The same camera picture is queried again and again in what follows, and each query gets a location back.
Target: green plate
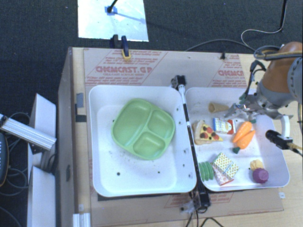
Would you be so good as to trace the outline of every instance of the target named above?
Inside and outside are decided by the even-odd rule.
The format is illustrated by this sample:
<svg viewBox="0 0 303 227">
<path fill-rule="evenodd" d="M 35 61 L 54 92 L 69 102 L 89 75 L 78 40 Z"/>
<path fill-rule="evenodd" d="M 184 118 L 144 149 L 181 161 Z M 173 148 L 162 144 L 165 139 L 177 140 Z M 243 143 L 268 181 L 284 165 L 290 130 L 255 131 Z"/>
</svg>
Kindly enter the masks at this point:
<svg viewBox="0 0 303 227">
<path fill-rule="evenodd" d="M 112 138 L 117 145 L 146 160 L 162 156 L 174 132 L 172 117 L 143 99 L 130 100 L 111 128 Z"/>
</svg>

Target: colorful package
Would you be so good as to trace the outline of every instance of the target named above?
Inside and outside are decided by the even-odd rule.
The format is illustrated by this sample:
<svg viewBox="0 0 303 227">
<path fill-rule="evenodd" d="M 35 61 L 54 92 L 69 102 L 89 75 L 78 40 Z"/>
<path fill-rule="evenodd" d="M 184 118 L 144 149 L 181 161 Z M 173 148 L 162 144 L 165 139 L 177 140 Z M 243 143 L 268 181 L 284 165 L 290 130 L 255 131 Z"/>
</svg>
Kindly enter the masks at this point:
<svg viewBox="0 0 303 227">
<path fill-rule="evenodd" d="M 239 167 L 222 152 L 212 162 L 212 165 L 229 180 L 231 180 L 239 170 Z"/>
<path fill-rule="evenodd" d="M 232 119 L 225 121 L 219 118 L 214 118 L 213 123 L 214 131 L 217 133 L 234 134 L 236 132 L 235 122 Z"/>
<path fill-rule="evenodd" d="M 224 176 L 221 172 L 219 172 L 219 170 L 214 166 L 213 169 L 214 169 L 214 177 L 220 186 L 233 181 L 233 179 L 229 180 L 226 176 Z"/>
</svg>

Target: orange carrot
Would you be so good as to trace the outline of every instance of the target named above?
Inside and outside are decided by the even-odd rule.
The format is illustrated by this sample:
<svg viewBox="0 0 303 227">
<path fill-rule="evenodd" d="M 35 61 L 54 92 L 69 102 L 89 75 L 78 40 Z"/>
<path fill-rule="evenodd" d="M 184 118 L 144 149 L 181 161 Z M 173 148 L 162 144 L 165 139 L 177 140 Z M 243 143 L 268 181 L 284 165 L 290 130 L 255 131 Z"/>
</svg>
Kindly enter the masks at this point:
<svg viewBox="0 0 303 227">
<path fill-rule="evenodd" d="M 251 122 L 245 121 L 238 129 L 232 142 L 233 143 L 237 142 L 240 138 L 242 138 L 244 135 L 246 135 L 251 130 L 251 128 L 252 128 Z"/>
<path fill-rule="evenodd" d="M 247 135 L 243 136 L 241 139 L 237 141 L 237 146 L 240 149 L 245 149 L 251 142 L 252 137 L 255 135 L 256 131 L 251 131 Z"/>
</svg>

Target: yellow toy food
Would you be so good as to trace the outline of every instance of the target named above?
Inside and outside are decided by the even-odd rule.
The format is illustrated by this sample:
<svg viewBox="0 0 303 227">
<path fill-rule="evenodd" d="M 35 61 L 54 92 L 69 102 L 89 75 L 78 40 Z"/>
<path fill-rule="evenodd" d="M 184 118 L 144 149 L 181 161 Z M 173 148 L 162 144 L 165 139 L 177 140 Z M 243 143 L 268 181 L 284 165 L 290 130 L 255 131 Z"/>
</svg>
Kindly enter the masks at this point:
<svg viewBox="0 0 303 227">
<path fill-rule="evenodd" d="M 257 168 L 264 168 L 263 163 L 260 160 L 253 160 L 250 163 L 250 168 L 252 171 L 256 170 Z"/>
</svg>

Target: toy pizza slice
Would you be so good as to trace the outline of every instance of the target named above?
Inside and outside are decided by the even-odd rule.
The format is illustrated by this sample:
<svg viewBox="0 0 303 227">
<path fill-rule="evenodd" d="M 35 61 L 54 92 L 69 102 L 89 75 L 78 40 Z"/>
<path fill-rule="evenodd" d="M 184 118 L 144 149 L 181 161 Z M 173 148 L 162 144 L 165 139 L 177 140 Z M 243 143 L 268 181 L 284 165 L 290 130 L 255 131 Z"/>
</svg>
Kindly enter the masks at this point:
<svg viewBox="0 0 303 227">
<path fill-rule="evenodd" d="M 223 139 L 203 120 L 193 124 L 194 141 L 197 145 L 209 144 Z"/>
</svg>

